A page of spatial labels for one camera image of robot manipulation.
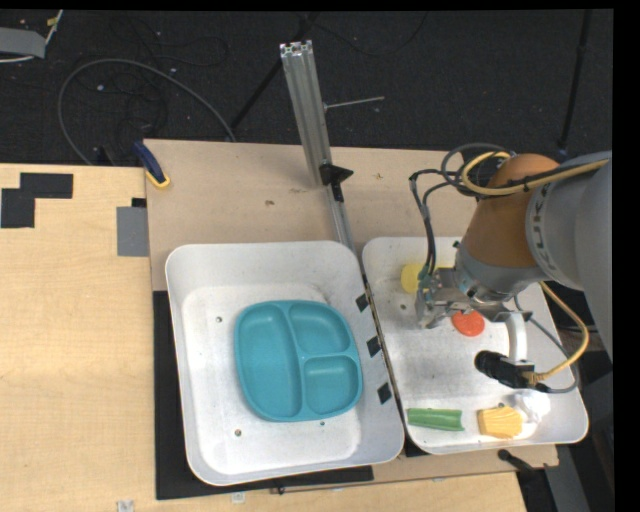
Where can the black cylinder on white bracket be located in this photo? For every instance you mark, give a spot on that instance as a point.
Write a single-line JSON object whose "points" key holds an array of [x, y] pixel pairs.
{"points": [[502, 369]]}

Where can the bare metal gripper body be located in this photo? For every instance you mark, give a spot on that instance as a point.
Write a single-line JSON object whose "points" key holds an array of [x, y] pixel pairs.
{"points": [[452, 290]]}

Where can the yellow ridged toy food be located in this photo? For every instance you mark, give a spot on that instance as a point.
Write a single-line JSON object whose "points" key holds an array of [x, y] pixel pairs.
{"points": [[499, 422]]}

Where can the orange round biscuit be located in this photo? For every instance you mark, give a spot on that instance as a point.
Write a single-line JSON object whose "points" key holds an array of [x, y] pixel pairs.
{"points": [[470, 325]]}

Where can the white crumpled lump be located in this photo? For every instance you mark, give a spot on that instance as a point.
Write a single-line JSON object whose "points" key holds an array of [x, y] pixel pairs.
{"points": [[532, 405]]}

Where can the white plastic tray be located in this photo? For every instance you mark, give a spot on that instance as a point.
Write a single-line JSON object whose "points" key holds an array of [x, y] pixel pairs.
{"points": [[435, 365], [210, 350]]}

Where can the pale wood board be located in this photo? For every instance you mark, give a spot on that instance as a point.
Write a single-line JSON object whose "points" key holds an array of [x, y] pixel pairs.
{"points": [[240, 200]]}

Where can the thin black and white rod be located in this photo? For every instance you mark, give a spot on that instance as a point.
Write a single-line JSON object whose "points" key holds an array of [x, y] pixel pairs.
{"points": [[376, 325]]}

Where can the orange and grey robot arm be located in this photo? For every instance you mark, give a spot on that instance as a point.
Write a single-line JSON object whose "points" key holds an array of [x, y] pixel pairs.
{"points": [[500, 225]]}

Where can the blue divided plate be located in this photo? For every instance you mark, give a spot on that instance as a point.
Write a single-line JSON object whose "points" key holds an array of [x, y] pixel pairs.
{"points": [[280, 360]]}

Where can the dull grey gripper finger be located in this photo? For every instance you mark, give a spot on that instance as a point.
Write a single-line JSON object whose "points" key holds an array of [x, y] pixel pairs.
{"points": [[422, 310], [440, 315]]}

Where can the yellow round disc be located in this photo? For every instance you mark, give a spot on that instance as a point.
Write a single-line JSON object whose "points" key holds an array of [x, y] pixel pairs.
{"points": [[410, 278]]}

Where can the green pea pod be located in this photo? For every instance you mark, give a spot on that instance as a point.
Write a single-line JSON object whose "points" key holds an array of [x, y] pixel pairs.
{"points": [[434, 419]]}

